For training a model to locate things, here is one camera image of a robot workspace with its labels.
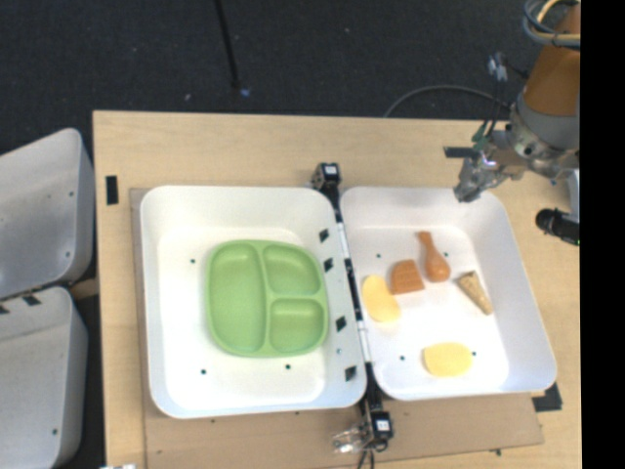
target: yellow oval object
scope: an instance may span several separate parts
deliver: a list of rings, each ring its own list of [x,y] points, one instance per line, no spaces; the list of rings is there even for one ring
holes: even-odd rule
[[[426,369],[436,377],[457,377],[469,371],[473,353],[459,342],[441,342],[423,350]]]
[[[399,304],[382,277],[371,275],[364,280],[362,298],[367,313],[376,321],[395,321],[401,316]]]

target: white storage box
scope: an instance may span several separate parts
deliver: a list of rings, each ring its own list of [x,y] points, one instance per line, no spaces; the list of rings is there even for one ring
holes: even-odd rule
[[[159,408],[188,418],[354,405],[366,386],[369,353],[382,390],[406,401],[538,391],[553,383],[555,361],[494,196],[460,204],[451,190],[353,189],[341,203],[347,235],[329,200],[305,188],[172,186],[145,195],[148,379]],[[495,315],[481,315],[450,280],[397,296],[403,314],[396,323],[376,323],[363,309],[364,331],[358,332],[344,257],[351,255],[360,289],[367,275],[387,276],[392,263],[418,260],[414,235],[422,229],[448,251],[452,277],[479,272]],[[230,355],[213,342],[205,323],[204,263],[213,248],[234,239],[290,242],[309,249],[321,265],[331,259],[325,273],[330,331],[320,348],[258,359]],[[421,350],[439,340],[474,349],[471,373],[453,379],[427,373]]]
[[[87,330],[69,292],[91,262],[93,168],[73,129],[0,157],[0,468],[68,461],[82,435]]]

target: wooden table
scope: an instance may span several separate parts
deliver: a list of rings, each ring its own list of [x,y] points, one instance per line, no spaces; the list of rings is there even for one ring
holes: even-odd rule
[[[475,121],[96,111],[98,261],[109,465],[354,467],[329,437],[355,409],[176,420],[151,403],[142,376],[131,190],[165,184],[302,186],[337,162],[342,187],[444,187]],[[396,423],[388,469],[577,468],[581,465],[579,249],[538,231],[542,208],[568,210],[567,187],[527,174],[493,191],[504,203],[558,362],[563,409],[536,415],[529,395],[385,402]],[[501,456],[490,450],[503,449]]]

